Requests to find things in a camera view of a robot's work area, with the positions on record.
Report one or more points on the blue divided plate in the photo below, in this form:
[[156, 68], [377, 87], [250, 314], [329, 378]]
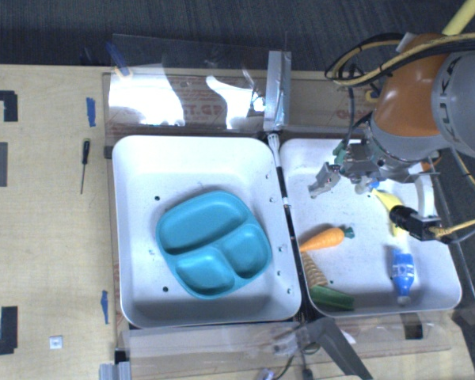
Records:
[[206, 228]]

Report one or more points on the green cucumber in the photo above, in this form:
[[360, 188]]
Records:
[[332, 298]]

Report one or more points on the yellow banana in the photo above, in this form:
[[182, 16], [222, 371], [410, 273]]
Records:
[[388, 202]]

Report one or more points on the orange carrot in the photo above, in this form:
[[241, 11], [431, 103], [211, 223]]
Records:
[[324, 240]]

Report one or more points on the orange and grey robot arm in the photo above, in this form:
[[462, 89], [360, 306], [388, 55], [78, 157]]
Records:
[[407, 97]]

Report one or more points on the black screwdriver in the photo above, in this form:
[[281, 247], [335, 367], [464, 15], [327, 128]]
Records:
[[85, 153]]

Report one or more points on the black cylinder on white bracket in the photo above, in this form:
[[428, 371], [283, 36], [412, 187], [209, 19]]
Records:
[[411, 221]]

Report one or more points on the small white square block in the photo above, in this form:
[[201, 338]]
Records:
[[55, 342]]

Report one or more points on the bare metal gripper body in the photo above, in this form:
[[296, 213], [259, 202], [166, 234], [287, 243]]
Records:
[[360, 160]]

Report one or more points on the white plastic tray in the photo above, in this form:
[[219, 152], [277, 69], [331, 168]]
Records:
[[360, 259], [142, 228]]

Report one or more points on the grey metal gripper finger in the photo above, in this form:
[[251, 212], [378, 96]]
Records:
[[325, 178], [365, 185]]

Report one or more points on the tan waffle biscuit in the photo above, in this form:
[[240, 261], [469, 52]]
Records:
[[314, 269]]

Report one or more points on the blue plastic bottle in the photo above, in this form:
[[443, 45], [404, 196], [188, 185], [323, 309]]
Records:
[[402, 271]]

